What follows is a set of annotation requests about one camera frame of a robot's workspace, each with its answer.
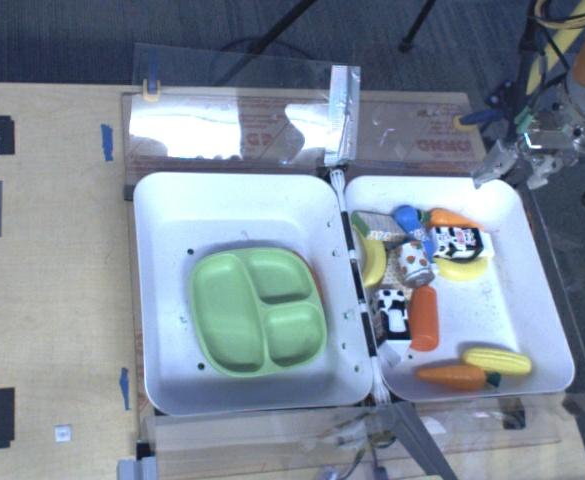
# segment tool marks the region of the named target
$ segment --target tripod leg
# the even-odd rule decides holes
[[[246,56],[241,58],[224,76],[216,81],[217,87],[228,83],[236,74],[247,66],[255,57],[261,55],[265,49],[276,40],[283,32],[285,32],[292,23],[294,23],[299,16],[307,11],[317,0],[301,0],[292,9],[290,9],[283,18],[281,18],[274,26],[268,30],[263,36],[252,42]]]
[[[439,475],[442,480],[458,480],[411,403],[396,402],[379,411],[379,415],[391,423],[396,438],[426,475]]]
[[[434,7],[434,3],[436,1],[437,0],[427,0],[425,2],[425,4],[423,5],[423,8],[421,9],[421,12],[416,17],[416,20],[414,21],[412,28],[408,32],[408,35],[406,35],[403,38],[403,40],[401,41],[401,44],[399,45],[399,51],[401,53],[409,52],[412,49],[412,47],[414,46],[412,44],[412,40],[414,39],[414,36],[416,36],[416,33],[421,28],[421,25],[423,25],[425,18],[427,18],[428,14],[430,14],[430,11],[432,10],[432,7]]]

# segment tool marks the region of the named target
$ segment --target white tray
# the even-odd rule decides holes
[[[422,210],[447,208],[480,222],[492,238],[495,255],[474,281],[437,276],[439,346],[431,352],[409,349],[396,367],[382,361],[387,386],[399,397],[435,401],[494,395],[555,393],[568,387],[574,362],[518,193],[502,181],[479,189],[470,178],[362,176],[346,187],[351,211],[391,214],[403,204]],[[503,377],[498,389],[455,391],[419,381],[414,372],[428,365],[455,364],[470,346],[503,347],[527,355],[533,370],[525,377]]]
[[[401,204],[458,211],[485,224],[495,248],[476,281],[437,278],[440,344],[394,368],[387,386],[411,401],[558,392],[574,364],[517,193],[469,178],[360,177],[348,184],[350,211],[391,213]],[[351,405],[372,387],[357,296],[336,195],[304,175],[157,173],[136,187],[145,384],[166,414]],[[207,364],[188,304],[187,281],[208,254],[275,246],[301,254],[323,291],[324,353],[298,369],[253,379],[227,377]],[[528,355],[533,373],[504,378],[498,390],[455,392],[418,381],[417,367],[455,362],[465,347],[503,346]]]
[[[155,407],[186,415],[351,405],[370,392],[367,345],[330,185],[310,176],[157,173],[137,185],[134,209],[145,387]],[[236,379],[205,359],[188,277],[208,254],[258,246],[296,251],[315,270],[328,340],[308,365]]]

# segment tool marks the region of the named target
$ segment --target metal stand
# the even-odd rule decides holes
[[[426,475],[457,480],[438,445],[410,402],[395,402],[379,408],[379,415],[391,422],[392,432]]]
[[[532,15],[533,8],[534,0],[530,0],[530,3],[528,4],[528,16]],[[535,40],[537,30],[537,23],[534,20],[528,19],[519,42],[519,70],[514,84],[514,90],[511,93],[511,100],[507,102],[512,112],[512,115],[509,116],[510,126],[507,136],[509,142],[515,142],[517,139],[514,118],[521,110],[523,110],[527,101],[525,92],[527,90],[528,77],[530,76],[530,69],[534,64],[534,59],[538,53],[538,46]]]
[[[412,44],[412,40],[414,39],[414,36],[416,36],[416,33],[421,28],[421,25],[423,25],[425,18],[427,18],[428,14],[430,14],[430,11],[432,10],[432,7],[434,7],[434,3],[436,1],[437,0],[427,0],[425,2],[425,5],[421,9],[421,12],[416,17],[416,20],[414,21],[412,28],[408,32],[408,35],[403,38],[401,44],[399,45],[399,51],[401,53],[409,52],[412,49],[412,47],[414,46]]]
[[[317,0],[301,0],[288,13],[283,16],[270,30],[268,30],[262,37],[253,41],[247,49],[247,55],[242,57],[230,70],[219,78],[215,86],[223,86],[234,78],[239,71],[247,66],[257,56],[261,55],[265,49],[272,44],[283,32],[285,32],[292,23],[294,23],[299,16],[307,11]]]

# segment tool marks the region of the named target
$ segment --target yellow banana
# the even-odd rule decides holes
[[[478,258],[468,262],[434,258],[438,272],[436,275],[451,281],[470,281],[483,275],[488,268],[488,258]]]
[[[388,258],[385,246],[381,240],[368,240],[357,228],[354,228],[358,238],[363,244],[365,260],[363,265],[363,287],[370,288],[381,282],[385,269],[388,266]]]

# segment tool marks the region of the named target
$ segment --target green divided plate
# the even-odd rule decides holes
[[[205,356],[232,377],[308,364],[325,348],[314,277],[286,249],[237,249],[203,258],[190,277],[190,304]]]

